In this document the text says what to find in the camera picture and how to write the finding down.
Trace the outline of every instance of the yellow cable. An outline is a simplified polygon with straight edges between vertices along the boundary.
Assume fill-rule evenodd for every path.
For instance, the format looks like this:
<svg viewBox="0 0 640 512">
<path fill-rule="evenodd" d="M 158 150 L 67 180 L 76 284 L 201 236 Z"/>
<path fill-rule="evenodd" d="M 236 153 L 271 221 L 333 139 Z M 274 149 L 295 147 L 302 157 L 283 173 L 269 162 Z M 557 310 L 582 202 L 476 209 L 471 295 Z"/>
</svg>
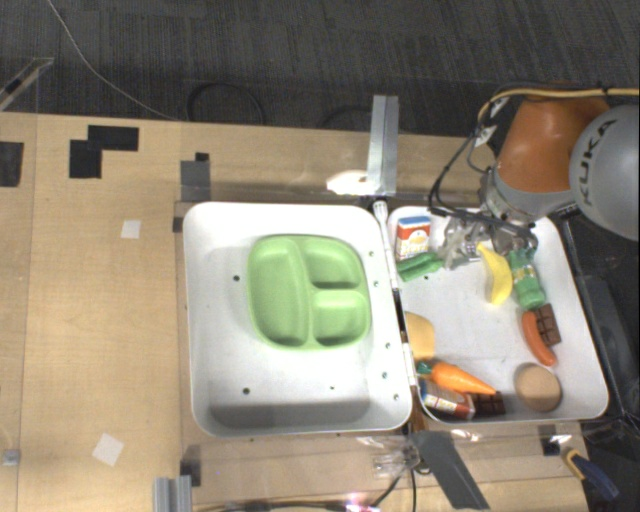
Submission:
<svg viewBox="0 0 640 512">
<path fill-rule="evenodd" d="M 582 89 L 576 91 L 566 91 L 559 89 L 536 89 L 536 88 L 521 88 L 521 89 L 509 89 L 507 91 L 503 91 L 499 94 L 496 94 L 493 98 L 487 101 L 480 111 L 478 112 L 478 122 L 482 120 L 485 113 L 491 107 L 491 104 L 494 101 L 497 101 L 501 98 L 506 98 L 510 96 L 527 96 L 527 95 L 535 95 L 542 96 L 544 98 L 590 98 L 596 96 L 639 96 L 640 89 L 633 88 L 616 88 L 612 87 L 611 89 Z"/>
</svg>

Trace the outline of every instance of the wooden surface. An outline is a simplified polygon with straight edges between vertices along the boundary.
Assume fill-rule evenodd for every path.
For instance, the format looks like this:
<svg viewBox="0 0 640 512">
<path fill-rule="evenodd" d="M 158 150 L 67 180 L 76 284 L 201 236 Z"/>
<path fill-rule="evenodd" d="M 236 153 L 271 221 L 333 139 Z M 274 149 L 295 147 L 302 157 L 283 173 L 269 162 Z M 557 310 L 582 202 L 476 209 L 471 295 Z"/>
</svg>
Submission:
<svg viewBox="0 0 640 512">
<path fill-rule="evenodd" d="M 69 141 L 86 139 L 88 124 L 139 127 L 139 151 L 105 151 L 102 179 L 72 180 Z M 25 143 L 20 187 L 0 189 L 1 448 L 22 453 L 18 467 L 0 467 L 0 510 L 150 511 L 153 479 L 177 476 L 183 455 L 172 233 L 180 161 L 209 153 L 217 194 L 262 187 L 299 197 L 320 192 L 336 172 L 366 168 L 368 134 L 3 113 L 0 140 Z M 428 190 L 459 142 L 401 136 L 399 190 Z M 458 166 L 444 190 L 472 202 L 477 187 L 477 175 Z M 122 239 L 123 222 L 134 219 L 140 238 Z M 92 456 L 103 433 L 124 443 L 113 467 Z M 543 458 L 530 435 L 511 447 L 499 443 L 508 432 L 486 435 L 506 451 L 460 450 L 495 510 L 586 509 L 580 483 L 558 458 Z M 246 445 L 246 463 L 268 473 L 262 484 L 287 488 L 287 461 L 253 461 Z M 317 455 L 319 445 L 308 446 Z M 241 478 L 241 448 L 227 450 L 219 460 Z M 360 462 L 346 453 L 344 473 L 371 471 L 370 455 L 359 453 Z M 317 475 L 331 476 L 322 460 L 300 459 L 300 494 L 318 499 L 307 489 Z M 554 477 L 541 479 L 536 465 Z M 335 476 L 338 492 L 347 484 Z M 419 485 L 419 510 L 450 509 L 433 477 Z M 409 508 L 407 482 L 399 488 L 385 510 Z M 262 491 L 268 497 L 271 489 Z"/>
</svg>

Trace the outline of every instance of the white paper square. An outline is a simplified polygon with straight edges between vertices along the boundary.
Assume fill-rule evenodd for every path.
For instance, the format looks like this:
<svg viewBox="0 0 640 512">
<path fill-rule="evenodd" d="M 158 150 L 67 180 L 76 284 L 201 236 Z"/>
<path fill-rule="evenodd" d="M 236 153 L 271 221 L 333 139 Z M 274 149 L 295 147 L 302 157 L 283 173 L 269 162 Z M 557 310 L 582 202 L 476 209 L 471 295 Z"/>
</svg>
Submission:
<svg viewBox="0 0 640 512">
<path fill-rule="evenodd" d="M 101 462 L 113 467 L 122 453 L 124 443 L 111 437 L 109 434 L 102 434 L 100 441 L 93 450 L 93 456 Z"/>
<path fill-rule="evenodd" d="M 140 238 L 141 220 L 125 220 L 122 225 L 120 238 Z"/>
</svg>

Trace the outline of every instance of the orange carrot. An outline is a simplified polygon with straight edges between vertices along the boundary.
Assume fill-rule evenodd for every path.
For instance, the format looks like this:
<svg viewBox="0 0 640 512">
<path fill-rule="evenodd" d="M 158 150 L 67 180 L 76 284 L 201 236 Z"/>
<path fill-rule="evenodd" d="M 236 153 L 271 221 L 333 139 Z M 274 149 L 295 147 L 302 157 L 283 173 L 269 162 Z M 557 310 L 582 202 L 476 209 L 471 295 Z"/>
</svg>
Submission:
<svg viewBox="0 0 640 512">
<path fill-rule="evenodd" d="M 430 377 L 438 386 L 453 389 L 459 393 L 496 394 L 496 390 L 489 384 L 482 382 L 457 366 L 442 361 L 431 367 Z"/>
<path fill-rule="evenodd" d="M 525 311 L 522 314 L 522 332 L 524 333 L 524 339 L 529 345 L 529 349 L 536 359 L 545 366 L 553 366 L 558 361 L 555 354 L 547 347 L 540 336 L 538 330 L 538 322 L 536 314 L 533 311 Z"/>
</svg>

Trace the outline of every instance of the divided green plate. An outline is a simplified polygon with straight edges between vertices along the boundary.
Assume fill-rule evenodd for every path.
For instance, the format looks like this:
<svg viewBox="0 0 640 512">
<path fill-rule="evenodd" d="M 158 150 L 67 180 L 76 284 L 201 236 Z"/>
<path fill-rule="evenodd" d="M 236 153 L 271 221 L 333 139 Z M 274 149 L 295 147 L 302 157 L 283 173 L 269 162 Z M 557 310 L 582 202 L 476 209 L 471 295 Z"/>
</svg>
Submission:
<svg viewBox="0 0 640 512">
<path fill-rule="evenodd" d="M 344 346 L 369 332 L 364 269 L 356 252 L 340 240 L 262 238 L 249 254 L 247 280 L 253 326 L 277 347 Z"/>
</svg>

